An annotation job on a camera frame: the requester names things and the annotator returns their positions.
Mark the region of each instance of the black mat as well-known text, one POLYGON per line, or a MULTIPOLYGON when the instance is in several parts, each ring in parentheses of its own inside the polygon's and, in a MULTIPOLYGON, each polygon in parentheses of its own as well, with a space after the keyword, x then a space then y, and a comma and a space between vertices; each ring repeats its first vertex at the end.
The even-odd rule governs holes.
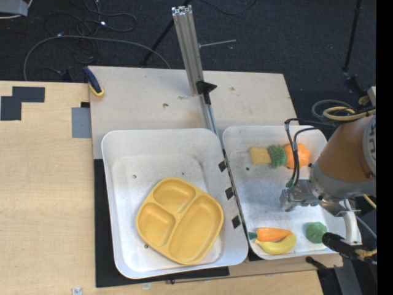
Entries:
POLYGON ((195 270, 159 277, 130 279, 123 276, 116 268, 111 234, 111 220, 107 199, 106 179, 103 160, 94 161, 95 171, 95 254, 96 287, 130 285, 152 281, 170 281, 185 278, 209 278, 229 276, 228 267, 195 270))

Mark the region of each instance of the black tripod leg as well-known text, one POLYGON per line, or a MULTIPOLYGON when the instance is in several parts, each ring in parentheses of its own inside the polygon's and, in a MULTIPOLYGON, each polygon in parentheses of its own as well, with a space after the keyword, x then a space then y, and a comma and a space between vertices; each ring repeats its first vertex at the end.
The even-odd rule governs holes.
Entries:
MULTIPOLYGON (((190 3, 191 0, 185 0, 182 4, 182 6, 187 6, 188 3, 190 3)), ((170 21, 170 23, 168 24, 168 26, 164 29, 164 32, 162 32, 161 36, 157 39, 157 41, 155 42, 155 44, 151 47, 152 50, 155 50, 158 45, 160 45, 161 41, 165 38, 166 34, 168 34, 168 32, 170 31, 170 29, 172 28, 172 26, 174 25, 173 22, 173 18, 170 21)), ((145 66, 148 59, 150 58, 150 56, 153 54, 153 52, 149 51, 147 53, 147 55, 142 59, 140 65, 141 66, 145 66)))
POLYGON ((356 2, 356 8, 355 8, 355 16, 354 16, 354 21, 352 23, 352 31, 351 31, 351 38, 349 40, 349 46, 348 46, 348 52, 346 54, 346 60, 345 60, 345 65, 343 66, 343 71, 344 73, 348 72, 348 65, 349 65, 349 60, 351 59, 351 53, 352 53, 352 47, 354 45, 354 38, 355 38, 355 32, 356 32, 356 26, 357 26, 357 20, 359 18, 359 13, 362 8, 362 0, 357 0, 356 2))

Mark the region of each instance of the white tray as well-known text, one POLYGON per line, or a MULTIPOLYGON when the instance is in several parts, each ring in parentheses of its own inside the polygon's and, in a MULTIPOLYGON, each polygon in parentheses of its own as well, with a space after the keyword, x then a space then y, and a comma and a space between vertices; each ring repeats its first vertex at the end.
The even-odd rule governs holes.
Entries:
POLYGON ((239 264, 247 257, 243 226, 234 228, 240 213, 219 138, 205 128, 118 130, 102 141, 115 264, 128 278, 147 278, 191 270, 239 264), (213 196, 224 211, 224 224, 209 253, 195 265, 178 264, 146 248, 135 219, 144 199, 162 179, 184 179, 213 196))
MULTIPOLYGON (((307 127, 291 125, 292 138, 297 131, 307 127)), ((268 148, 277 144, 283 146, 288 142, 284 125, 234 126, 224 131, 223 143, 247 231, 255 232, 258 227, 278 227, 290 229, 297 236, 292 250, 280 255, 267 254, 254 240, 247 239, 253 252, 263 259, 334 253, 322 243, 311 243, 305 236, 305 226, 319 221, 327 226, 329 232, 345 237, 343 218, 334 218, 320 206, 297 206, 291 212, 281 211, 279 197, 293 171, 285 166, 272 168, 269 164, 252 164, 250 147, 268 148)), ((310 162, 313 163, 321 154, 326 138, 320 130, 310 130, 300 133, 297 142, 309 149, 310 162)), ((302 167, 300 179, 308 179, 309 171, 309 167, 302 167)))

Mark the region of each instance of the black tape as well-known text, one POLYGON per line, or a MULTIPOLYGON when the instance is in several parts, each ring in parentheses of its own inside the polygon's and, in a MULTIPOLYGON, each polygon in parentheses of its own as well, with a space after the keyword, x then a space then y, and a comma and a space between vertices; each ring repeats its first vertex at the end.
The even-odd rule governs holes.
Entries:
POLYGON ((227 190, 225 190, 225 194, 227 195, 227 199, 231 199, 234 195, 233 191, 232 191, 232 187, 229 187, 227 190))
POLYGON ((43 103, 45 87, 12 87, 12 96, 1 97, 0 120, 21 120, 22 103, 43 103))
POLYGON ((226 169, 226 164, 225 164, 225 161, 223 160, 220 164, 219 164, 219 168, 220 168, 220 171, 221 171, 221 173, 226 169))
POLYGON ((232 225, 233 228, 237 228, 240 225, 240 218, 238 215, 236 215, 233 219, 232 219, 232 225))
POLYGON ((90 102, 88 102, 88 101, 81 101, 80 102, 80 107, 82 107, 82 108, 90 108, 90 102))

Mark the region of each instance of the yellow divided plate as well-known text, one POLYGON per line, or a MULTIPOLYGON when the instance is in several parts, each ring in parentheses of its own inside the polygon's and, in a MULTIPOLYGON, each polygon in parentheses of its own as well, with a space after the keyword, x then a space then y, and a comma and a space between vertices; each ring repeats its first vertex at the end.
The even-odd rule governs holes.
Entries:
POLYGON ((180 178, 161 180, 136 215, 141 238, 180 264, 201 261, 224 222, 220 204, 207 192, 180 178))

